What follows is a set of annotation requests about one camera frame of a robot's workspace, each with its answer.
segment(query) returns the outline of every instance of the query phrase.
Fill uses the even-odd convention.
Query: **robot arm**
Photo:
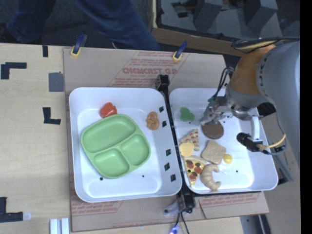
[[[300,166],[300,42],[273,44],[245,54],[224,97],[214,97],[202,121],[216,122],[227,114],[251,120],[248,112],[263,102],[274,105],[281,129]]]

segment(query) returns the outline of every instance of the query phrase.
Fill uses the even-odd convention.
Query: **yellow and blue clamp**
[[[73,46],[72,51],[70,52],[71,56],[73,57],[79,56],[81,47],[83,47],[84,44],[86,43],[87,37],[88,36],[86,34],[81,34],[78,37],[75,46]]]
[[[175,62],[180,61],[182,58],[182,52],[184,51],[184,49],[187,46],[187,41],[184,41],[182,43],[182,45],[180,46],[180,48],[174,52],[174,54],[172,55],[172,60],[174,60]]]

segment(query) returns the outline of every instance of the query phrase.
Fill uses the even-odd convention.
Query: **wooden table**
[[[29,212],[31,219],[0,223],[3,234],[49,233],[50,219],[70,218],[69,168],[64,92],[49,92],[48,74],[63,73],[63,47],[0,43],[0,64],[26,62],[26,69],[11,68],[0,79],[0,197],[6,211]],[[44,124],[43,107],[60,125]],[[186,233],[181,223],[179,233]],[[189,221],[192,234],[242,234],[239,217]],[[172,224],[83,232],[169,233]]]

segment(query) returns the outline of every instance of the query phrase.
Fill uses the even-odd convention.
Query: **green divided tray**
[[[151,154],[143,132],[123,114],[105,117],[88,126],[80,141],[90,162],[106,178],[118,178],[132,172]]]

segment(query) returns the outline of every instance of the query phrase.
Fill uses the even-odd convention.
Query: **person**
[[[12,20],[0,25],[0,42],[40,44],[56,0],[19,0]],[[159,45],[130,0],[74,0],[88,23],[118,49],[158,51]]]

